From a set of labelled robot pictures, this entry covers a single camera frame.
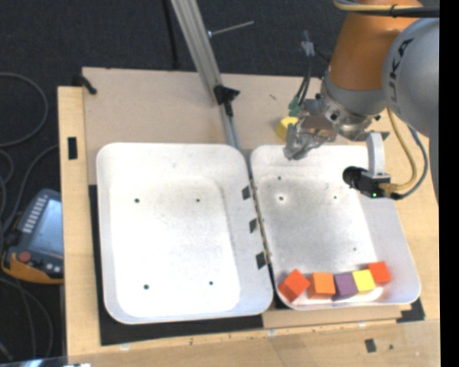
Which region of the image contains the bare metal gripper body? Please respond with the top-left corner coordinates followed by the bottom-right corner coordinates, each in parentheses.
top-left (297, 96), bottom-right (380, 142)

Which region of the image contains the yellow block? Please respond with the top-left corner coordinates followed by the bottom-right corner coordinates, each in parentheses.
top-left (275, 115), bottom-right (300, 142)

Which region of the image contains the white plastic tray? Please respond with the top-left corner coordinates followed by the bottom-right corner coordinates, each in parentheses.
top-left (249, 143), bottom-right (422, 312)
top-left (95, 141), bottom-right (275, 326)

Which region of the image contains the red cube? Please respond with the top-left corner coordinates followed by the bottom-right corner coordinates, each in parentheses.
top-left (367, 261), bottom-right (392, 285)
top-left (277, 268), bottom-right (312, 304)

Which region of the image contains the orange cube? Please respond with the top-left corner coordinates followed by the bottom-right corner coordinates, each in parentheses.
top-left (307, 271), bottom-right (337, 300)

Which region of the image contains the flat brown board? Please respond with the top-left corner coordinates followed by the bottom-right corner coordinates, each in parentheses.
top-left (81, 66), bottom-right (414, 330)

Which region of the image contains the purple cube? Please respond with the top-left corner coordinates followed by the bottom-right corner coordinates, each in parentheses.
top-left (333, 271), bottom-right (359, 299)

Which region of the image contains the yellow cube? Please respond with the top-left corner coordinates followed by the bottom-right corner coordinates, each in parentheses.
top-left (352, 268), bottom-right (377, 294)

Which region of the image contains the black cylinder on white bracket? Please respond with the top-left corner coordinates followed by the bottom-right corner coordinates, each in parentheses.
top-left (342, 131), bottom-right (392, 200)

